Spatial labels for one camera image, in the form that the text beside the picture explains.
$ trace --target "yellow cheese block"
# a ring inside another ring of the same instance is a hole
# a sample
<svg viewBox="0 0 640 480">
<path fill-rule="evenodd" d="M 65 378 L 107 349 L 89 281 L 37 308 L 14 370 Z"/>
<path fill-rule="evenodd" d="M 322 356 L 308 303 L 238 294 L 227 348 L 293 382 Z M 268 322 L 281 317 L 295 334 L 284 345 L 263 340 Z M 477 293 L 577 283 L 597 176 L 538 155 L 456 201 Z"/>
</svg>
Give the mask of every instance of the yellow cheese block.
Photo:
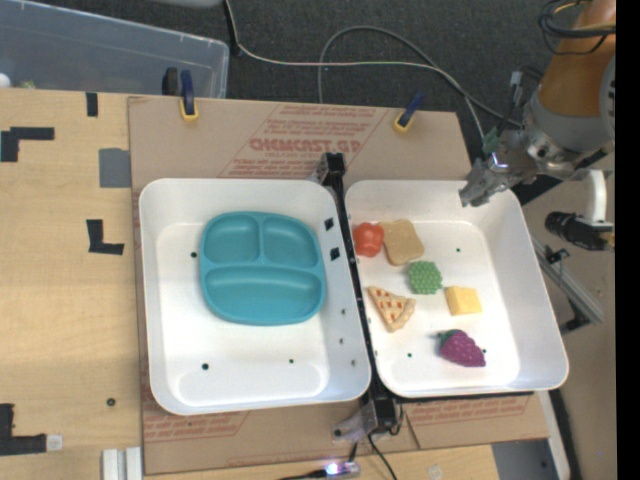
<svg viewBox="0 0 640 480">
<path fill-rule="evenodd" d="M 453 316 L 482 312 L 482 305 L 475 288 L 449 286 L 445 288 L 444 293 L 449 304 L 449 311 Z"/>
</svg>

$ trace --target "cardboard box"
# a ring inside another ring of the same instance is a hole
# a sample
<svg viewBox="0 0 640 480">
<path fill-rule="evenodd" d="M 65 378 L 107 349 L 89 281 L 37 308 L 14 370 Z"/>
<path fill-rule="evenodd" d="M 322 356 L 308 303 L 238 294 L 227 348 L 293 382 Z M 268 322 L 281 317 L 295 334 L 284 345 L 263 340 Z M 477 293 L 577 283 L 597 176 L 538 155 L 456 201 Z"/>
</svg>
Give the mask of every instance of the cardboard box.
<svg viewBox="0 0 640 480">
<path fill-rule="evenodd" d="M 454 114 L 417 112 L 406 134 L 393 131 L 400 109 L 198 100 L 184 121 L 177 98 L 130 98 L 129 135 L 147 474 L 346 457 L 352 444 L 334 425 L 359 401 L 204 416 L 162 410 L 149 388 L 137 200 L 161 178 L 312 176 L 324 152 L 342 152 L 345 188 L 364 179 L 459 180 L 470 169 Z M 548 436 L 535 395 L 446 400 L 404 407 L 383 452 L 484 444 Z M 367 453 L 363 443 L 359 453 Z"/>
</svg>

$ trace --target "blue plate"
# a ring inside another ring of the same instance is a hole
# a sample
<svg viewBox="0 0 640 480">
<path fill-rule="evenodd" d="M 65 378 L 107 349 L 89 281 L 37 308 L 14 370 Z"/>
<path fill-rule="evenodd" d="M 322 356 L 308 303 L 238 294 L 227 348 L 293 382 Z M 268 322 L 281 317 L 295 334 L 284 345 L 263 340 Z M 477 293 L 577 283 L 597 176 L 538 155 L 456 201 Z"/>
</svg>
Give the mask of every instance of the blue plate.
<svg viewBox="0 0 640 480">
<path fill-rule="evenodd" d="M 200 282 L 219 317 L 248 325 L 308 320 L 324 303 L 320 246 L 303 222 L 232 212 L 209 221 L 200 242 Z"/>
</svg>

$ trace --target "toy tomato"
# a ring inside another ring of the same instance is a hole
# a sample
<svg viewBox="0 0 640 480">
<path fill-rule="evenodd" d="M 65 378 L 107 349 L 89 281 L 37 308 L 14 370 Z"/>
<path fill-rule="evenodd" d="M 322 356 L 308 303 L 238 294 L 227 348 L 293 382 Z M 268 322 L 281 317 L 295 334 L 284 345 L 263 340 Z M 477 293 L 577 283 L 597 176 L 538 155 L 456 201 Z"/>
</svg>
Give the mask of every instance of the toy tomato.
<svg viewBox="0 0 640 480">
<path fill-rule="evenodd" d="M 353 230 L 356 254 L 372 258 L 382 249 L 384 229 L 379 224 L 364 222 Z"/>
</svg>

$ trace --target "table surface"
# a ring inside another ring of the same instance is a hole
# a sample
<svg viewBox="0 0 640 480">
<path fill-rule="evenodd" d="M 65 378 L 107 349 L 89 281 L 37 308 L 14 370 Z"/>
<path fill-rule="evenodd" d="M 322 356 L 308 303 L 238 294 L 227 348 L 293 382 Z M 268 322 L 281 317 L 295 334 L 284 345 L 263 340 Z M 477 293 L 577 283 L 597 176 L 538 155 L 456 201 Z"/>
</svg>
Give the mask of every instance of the table surface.
<svg viewBox="0 0 640 480">
<path fill-rule="evenodd" d="M 61 434 L 63 449 L 0 457 L 0 478 L 100 478 L 102 450 L 142 445 L 130 188 L 100 188 L 98 151 L 129 148 L 127 95 L 0 91 L 0 130 L 52 126 L 54 141 L 21 141 L 0 163 L 0 402 L 15 404 L 13 434 Z M 88 254 L 86 220 L 105 221 L 122 256 Z M 498 478 L 490 445 L 388 455 L 398 478 Z M 359 457 L 361 478 L 389 473 Z M 276 479 L 305 462 L 163 478 Z"/>
</svg>

